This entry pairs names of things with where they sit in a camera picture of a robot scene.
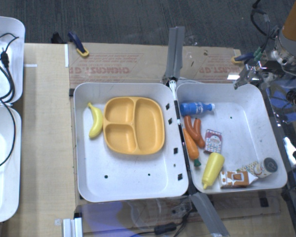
yellow bottle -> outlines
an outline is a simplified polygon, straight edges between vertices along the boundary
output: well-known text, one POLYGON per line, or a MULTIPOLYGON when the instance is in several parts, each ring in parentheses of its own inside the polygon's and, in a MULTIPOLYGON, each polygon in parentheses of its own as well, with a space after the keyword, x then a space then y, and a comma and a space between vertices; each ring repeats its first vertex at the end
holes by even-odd
POLYGON ((212 186, 216 178, 219 175, 219 172, 222 169, 225 158, 216 152, 213 152, 209 155, 207 164, 205 166, 204 174, 202 177, 202 182, 204 184, 203 188, 206 189, 207 186, 212 186))

cylindrical container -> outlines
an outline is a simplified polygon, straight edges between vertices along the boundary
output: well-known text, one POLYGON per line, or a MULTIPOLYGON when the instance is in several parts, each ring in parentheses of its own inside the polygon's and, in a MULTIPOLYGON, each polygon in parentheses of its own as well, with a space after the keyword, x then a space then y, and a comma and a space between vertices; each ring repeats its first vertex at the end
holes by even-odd
POLYGON ((202 102, 192 102, 192 103, 181 103, 180 113, 182 116, 186 115, 197 115, 205 111, 213 111, 215 109, 214 104, 204 104, 202 102))
POLYGON ((273 158, 265 158, 254 166, 254 173, 259 178, 264 178, 277 171, 277 163, 273 158))
POLYGON ((222 169, 224 162, 225 158, 219 153, 213 152, 209 155, 202 177, 204 189, 206 189, 207 186, 213 185, 213 183, 219 175, 220 170, 222 169))

carrot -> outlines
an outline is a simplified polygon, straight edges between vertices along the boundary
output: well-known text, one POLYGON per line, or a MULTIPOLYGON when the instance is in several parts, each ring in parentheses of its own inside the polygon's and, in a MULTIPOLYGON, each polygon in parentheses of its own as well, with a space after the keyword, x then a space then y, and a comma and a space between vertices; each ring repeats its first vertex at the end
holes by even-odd
POLYGON ((185 125, 187 132, 189 133, 189 135, 192 137, 193 140, 200 139, 200 135, 193 129, 190 115, 184 116, 184 125, 185 125))
POLYGON ((193 125, 193 129, 197 132, 197 134, 199 134, 200 138, 198 140, 196 140, 196 144, 200 147, 200 148, 204 148, 205 147, 205 141, 202 137, 201 134, 201 120, 199 118, 196 118, 194 121, 194 125, 193 125))
POLYGON ((201 163, 198 160, 199 151, 198 151, 197 145, 185 128, 183 128, 183 134, 184 134, 188 156, 190 157, 191 160, 194 161, 194 166, 198 167, 201 165, 201 163))

white tray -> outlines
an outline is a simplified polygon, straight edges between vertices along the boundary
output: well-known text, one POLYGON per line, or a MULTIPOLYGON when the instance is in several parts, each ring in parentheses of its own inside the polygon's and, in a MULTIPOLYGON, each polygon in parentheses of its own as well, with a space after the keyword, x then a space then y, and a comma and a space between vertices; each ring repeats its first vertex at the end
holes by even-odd
POLYGON ((159 83, 83 83, 74 91, 74 118, 78 189, 87 201, 177 197, 186 192, 185 159, 168 87, 159 83), (110 150, 103 133, 89 139, 93 119, 88 102, 103 112, 105 104, 119 96, 147 97, 160 105, 165 126, 160 151, 145 156, 125 155, 110 150))
MULTIPOLYGON (((0 16, 0 36, 11 33, 18 37, 15 41, 12 35, 0 38, 0 54, 6 49, 9 56, 10 72, 15 84, 15 95, 11 103, 17 101, 23 92, 23 60, 25 27, 17 19, 0 16)), ((0 71, 0 96, 9 89, 9 83, 0 71)), ((21 168, 21 117, 11 107, 16 122, 16 138, 14 150, 8 161, 0 167, 0 222, 8 220, 14 215, 19 206, 20 168, 21 168)), ((7 157, 13 139, 12 118, 4 106, 0 106, 0 163, 7 157)))
POLYGON ((196 188, 207 194, 229 193, 252 190, 267 190, 283 187, 287 182, 287 173, 272 130, 264 100, 259 89, 246 84, 234 89, 232 84, 184 83, 177 88, 178 102, 214 103, 213 112, 198 116, 201 119, 201 134, 205 138, 207 129, 222 133, 221 154, 225 157, 223 169, 234 171, 253 161, 273 158, 278 170, 271 175, 258 179, 247 188, 220 189, 218 179, 213 186, 203 189, 202 176, 209 154, 199 149, 200 167, 194 167, 190 161, 193 183, 196 188))

can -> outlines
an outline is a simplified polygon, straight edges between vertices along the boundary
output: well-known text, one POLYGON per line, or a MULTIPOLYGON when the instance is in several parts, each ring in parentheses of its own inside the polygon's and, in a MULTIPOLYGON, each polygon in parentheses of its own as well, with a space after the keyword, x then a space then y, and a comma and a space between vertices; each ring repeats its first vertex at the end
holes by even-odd
POLYGON ((262 162, 255 164, 254 173, 259 178, 267 177, 277 171, 277 163, 273 158, 265 158, 262 162))

